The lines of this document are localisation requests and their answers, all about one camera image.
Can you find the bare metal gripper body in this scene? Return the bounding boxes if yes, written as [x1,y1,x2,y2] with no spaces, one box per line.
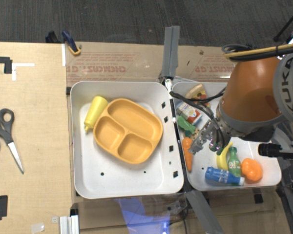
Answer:
[199,119,231,147]

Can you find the orange carrot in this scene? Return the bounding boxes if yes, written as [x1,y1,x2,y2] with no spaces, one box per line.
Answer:
[182,131,194,173]

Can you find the brown biscuit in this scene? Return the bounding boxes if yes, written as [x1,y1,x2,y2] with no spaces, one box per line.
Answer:
[190,127,202,141]

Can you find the thin black and white rod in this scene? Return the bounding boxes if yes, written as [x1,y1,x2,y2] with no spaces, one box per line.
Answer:
[169,95,187,193]

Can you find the green toy vegetable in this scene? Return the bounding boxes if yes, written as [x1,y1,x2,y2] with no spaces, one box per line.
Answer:
[177,116,197,134]

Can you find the yellow banana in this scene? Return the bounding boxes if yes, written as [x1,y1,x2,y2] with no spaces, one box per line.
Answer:
[216,141,234,172]

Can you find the red and white small carton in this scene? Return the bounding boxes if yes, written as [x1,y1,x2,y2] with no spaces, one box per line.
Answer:
[176,100,203,126]

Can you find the green plastic bottle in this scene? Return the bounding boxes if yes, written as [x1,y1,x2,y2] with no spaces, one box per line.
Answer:
[227,146,242,177]

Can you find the blue and white bottle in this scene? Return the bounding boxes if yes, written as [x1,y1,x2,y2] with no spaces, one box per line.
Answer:
[204,166,245,187]

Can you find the toy pizza slice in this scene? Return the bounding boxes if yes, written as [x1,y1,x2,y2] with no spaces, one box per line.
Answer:
[185,83,210,107]

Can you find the white plastic tray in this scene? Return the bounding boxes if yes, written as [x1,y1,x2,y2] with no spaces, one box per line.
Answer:
[172,81,283,192]
[70,81,185,200]

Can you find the orange toy bell pepper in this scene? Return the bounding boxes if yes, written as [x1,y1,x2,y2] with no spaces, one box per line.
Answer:
[240,157,263,182]

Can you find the orange divided plate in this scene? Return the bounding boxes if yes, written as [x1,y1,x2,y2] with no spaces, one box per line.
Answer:
[92,97,164,165]

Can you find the yellow squeeze bottle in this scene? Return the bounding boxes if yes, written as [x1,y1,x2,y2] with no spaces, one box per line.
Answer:
[84,96,109,133]

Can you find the brown cardboard board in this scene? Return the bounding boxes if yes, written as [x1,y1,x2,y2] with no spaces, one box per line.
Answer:
[64,41,293,232]

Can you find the black cylinder on white bracket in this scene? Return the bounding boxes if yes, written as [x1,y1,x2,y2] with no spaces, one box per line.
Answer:
[258,130,293,161]

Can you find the grey handled scissors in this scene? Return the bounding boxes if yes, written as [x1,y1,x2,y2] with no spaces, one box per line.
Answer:
[0,108,24,175]

